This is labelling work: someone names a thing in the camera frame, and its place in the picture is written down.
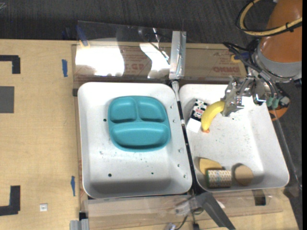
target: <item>dark background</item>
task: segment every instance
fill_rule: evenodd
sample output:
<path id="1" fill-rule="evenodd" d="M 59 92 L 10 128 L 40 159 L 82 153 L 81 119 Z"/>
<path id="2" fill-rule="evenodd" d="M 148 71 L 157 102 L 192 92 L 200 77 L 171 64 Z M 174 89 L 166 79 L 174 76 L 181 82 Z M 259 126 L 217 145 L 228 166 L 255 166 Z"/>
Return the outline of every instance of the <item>dark background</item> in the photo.
<path id="1" fill-rule="evenodd" d="M 253 39 L 235 27 L 235 19 L 247 0 L 0 0 L 0 38 L 62 40 L 76 37 L 77 21 L 148 26 L 186 30 L 188 39 L 199 43 L 231 43 L 247 46 Z M 272 0 L 254 6 L 248 16 L 250 28 L 263 29 L 272 12 Z M 302 221 L 302 89 L 293 83 L 281 86 L 291 105 L 281 124 L 291 157 L 287 156 L 290 196 L 300 229 Z M 282 143 L 282 136 L 277 130 Z"/>

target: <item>white tray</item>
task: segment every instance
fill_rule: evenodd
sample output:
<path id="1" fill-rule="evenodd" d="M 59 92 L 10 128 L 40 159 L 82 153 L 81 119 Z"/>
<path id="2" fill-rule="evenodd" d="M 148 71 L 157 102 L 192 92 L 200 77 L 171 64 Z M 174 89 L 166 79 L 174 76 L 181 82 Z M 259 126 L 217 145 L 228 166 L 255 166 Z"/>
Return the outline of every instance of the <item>white tray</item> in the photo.
<path id="1" fill-rule="evenodd" d="M 184 119 L 187 122 L 195 99 L 208 104 L 224 96 L 227 85 L 187 84 L 180 91 Z M 266 104 L 256 106 L 252 97 L 243 97 L 245 108 L 230 117 L 218 114 L 210 133 L 187 130 L 189 146 L 199 185 L 211 192 L 283 187 L 289 172 Z M 205 176 L 199 170 L 199 158 L 219 162 L 226 169 L 236 164 L 248 166 L 255 178 L 249 186 L 236 183 L 230 188 L 208 189 Z"/>
<path id="2" fill-rule="evenodd" d="M 108 107 L 121 96 L 151 96 L 166 109 L 170 142 L 162 149 L 131 152 L 111 141 Z M 192 185 L 175 93 L 164 84 L 89 82 L 78 90 L 83 186 L 93 198 L 174 195 Z"/>

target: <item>teal plate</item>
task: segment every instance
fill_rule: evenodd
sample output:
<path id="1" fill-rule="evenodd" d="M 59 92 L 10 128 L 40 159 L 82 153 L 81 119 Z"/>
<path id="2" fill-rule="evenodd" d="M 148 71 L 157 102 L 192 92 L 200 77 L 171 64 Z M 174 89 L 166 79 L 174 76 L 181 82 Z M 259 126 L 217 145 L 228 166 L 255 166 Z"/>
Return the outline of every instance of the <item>teal plate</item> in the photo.
<path id="1" fill-rule="evenodd" d="M 124 151 L 159 150 L 171 137 L 164 106 L 148 96 L 114 99 L 108 108 L 108 127 L 113 144 Z"/>

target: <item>wooden table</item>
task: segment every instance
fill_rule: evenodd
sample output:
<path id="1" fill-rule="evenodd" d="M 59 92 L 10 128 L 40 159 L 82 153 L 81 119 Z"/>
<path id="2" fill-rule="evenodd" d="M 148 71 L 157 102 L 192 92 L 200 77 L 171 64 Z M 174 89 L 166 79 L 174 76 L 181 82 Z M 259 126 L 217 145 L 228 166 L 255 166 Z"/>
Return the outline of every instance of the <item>wooden table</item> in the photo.
<path id="1" fill-rule="evenodd" d="M 14 113 L 0 114 L 0 206 L 10 186 L 21 187 L 17 215 L 0 216 L 0 229 L 69 229 L 80 210 L 72 45 L 75 41 L 0 40 L 0 55 L 18 55 L 21 73 L 0 62 L 0 86 L 14 86 Z M 68 63 L 64 77 L 62 60 Z M 75 178 L 75 195 L 71 178 Z M 40 204 L 47 203 L 47 211 Z M 233 217 L 237 229 L 297 229 L 289 200 L 282 212 Z M 212 220 L 201 228 L 214 228 Z M 138 230 L 164 229 L 162 226 Z M 191 224 L 182 228 L 192 229 Z"/>

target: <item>banana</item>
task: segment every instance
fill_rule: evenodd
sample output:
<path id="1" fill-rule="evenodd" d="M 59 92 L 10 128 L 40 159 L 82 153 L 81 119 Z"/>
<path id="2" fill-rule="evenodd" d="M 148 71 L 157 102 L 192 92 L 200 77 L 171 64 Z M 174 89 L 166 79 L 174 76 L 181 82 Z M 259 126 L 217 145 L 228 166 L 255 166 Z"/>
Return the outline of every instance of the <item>banana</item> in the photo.
<path id="1" fill-rule="evenodd" d="M 203 132 L 208 133 L 209 127 L 211 125 L 212 120 L 214 117 L 224 110 L 225 102 L 224 101 L 218 101 L 211 105 L 209 105 L 206 110 L 203 112 L 201 116 L 201 128 Z"/>

